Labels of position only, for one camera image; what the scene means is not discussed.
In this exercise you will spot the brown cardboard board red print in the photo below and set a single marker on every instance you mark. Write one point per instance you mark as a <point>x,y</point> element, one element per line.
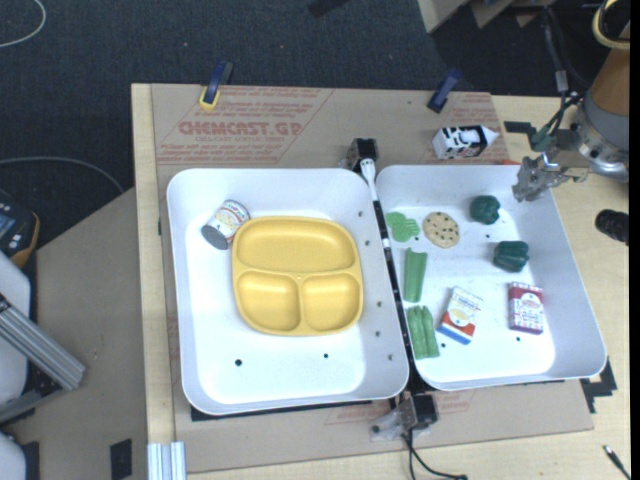
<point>310,118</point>

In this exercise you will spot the beige chocolate chip biscuit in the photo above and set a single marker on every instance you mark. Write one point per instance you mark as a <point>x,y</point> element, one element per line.
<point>441,229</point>

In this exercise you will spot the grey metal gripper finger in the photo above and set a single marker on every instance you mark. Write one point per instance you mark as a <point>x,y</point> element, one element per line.
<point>525,183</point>
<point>547,178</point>

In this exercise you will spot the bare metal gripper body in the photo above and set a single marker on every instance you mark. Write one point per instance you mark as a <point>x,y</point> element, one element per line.
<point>602,162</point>

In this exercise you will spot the green toy asparagus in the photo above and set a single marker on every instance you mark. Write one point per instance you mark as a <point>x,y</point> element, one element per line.
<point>423,333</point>

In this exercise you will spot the thin black and white rod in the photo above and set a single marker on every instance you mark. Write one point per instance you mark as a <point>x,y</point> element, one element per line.
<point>386,238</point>

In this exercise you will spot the small white and red can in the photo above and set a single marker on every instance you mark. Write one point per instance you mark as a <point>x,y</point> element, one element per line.
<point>227,220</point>

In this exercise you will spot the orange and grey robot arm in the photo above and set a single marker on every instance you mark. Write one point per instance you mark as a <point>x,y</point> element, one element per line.
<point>610,83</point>

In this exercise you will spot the yellow divided plate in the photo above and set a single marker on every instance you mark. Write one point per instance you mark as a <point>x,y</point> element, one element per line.
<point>297,278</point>

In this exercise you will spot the dark green toy pepper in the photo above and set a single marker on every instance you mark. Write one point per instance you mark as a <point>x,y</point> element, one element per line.
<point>485,209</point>
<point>511,256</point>

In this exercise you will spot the red and white packet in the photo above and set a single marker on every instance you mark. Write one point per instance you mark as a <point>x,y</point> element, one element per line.
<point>526,308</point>

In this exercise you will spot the green toy celery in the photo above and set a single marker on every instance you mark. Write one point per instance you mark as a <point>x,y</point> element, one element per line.
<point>414,275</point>

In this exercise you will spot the light green toy lettuce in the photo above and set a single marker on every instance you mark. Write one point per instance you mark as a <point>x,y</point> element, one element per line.
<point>401,226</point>

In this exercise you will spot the black and white milk carton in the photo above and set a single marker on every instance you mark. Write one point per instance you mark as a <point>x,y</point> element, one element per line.
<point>457,143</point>

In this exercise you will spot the black cylinder on white bracket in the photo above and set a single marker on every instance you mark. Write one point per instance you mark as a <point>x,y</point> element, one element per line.
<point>613,225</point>

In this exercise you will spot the white red blue carton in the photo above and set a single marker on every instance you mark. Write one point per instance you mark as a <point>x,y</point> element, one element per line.
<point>460,315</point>

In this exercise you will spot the white plastic tray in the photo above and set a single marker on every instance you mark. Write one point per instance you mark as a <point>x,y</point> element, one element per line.
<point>280,368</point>
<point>495,353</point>

